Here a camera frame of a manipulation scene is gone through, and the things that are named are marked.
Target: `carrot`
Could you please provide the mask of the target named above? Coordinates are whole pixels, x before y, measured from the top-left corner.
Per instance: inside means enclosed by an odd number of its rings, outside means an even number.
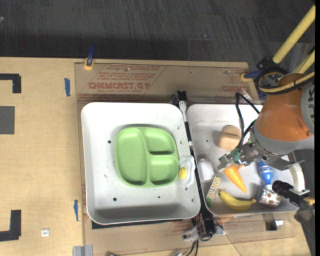
[[[244,181],[242,180],[240,174],[239,174],[239,168],[242,166],[235,166],[234,164],[230,167],[226,168],[224,170],[225,175],[229,178],[230,181],[233,182],[239,189],[241,189],[244,193],[247,193],[248,190],[246,188],[246,185],[244,184]]]

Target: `gray square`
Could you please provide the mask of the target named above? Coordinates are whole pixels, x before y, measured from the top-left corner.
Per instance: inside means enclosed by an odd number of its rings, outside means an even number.
[[[14,106],[0,106],[0,134],[15,134]]]

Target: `yellow pole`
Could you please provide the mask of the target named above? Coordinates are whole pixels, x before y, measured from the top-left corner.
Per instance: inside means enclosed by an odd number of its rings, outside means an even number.
[[[272,60],[274,63],[279,64],[284,59],[287,53],[291,50],[291,48],[295,45],[299,38],[306,32],[306,30],[314,22],[315,19],[316,6],[313,5],[300,21],[300,23],[296,26],[296,28],[292,31],[291,35],[285,40],[283,45],[273,56]]]
[[[315,63],[315,55],[316,50],[313,50],[311,54],[292,72],[292,73],[305,73],[308,68],[311,67],[313,63]]]

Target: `green divided tray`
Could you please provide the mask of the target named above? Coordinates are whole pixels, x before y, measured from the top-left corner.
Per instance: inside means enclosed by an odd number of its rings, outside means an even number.
[[[129,186],[158,187],[178,177],[177,146],[163,129],[124,128],[116,135],[114,152],[118,175]]]

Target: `banana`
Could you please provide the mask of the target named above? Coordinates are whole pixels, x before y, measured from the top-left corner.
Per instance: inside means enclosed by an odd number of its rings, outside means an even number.
[[[229,206],[230,208],[236,211],[241,211],[241,212],[247,211],[252,204],[257,202],[256,199],[238,200],[223,190],[220,191],[220,198],[222,202],[224,202],[227,206]]]

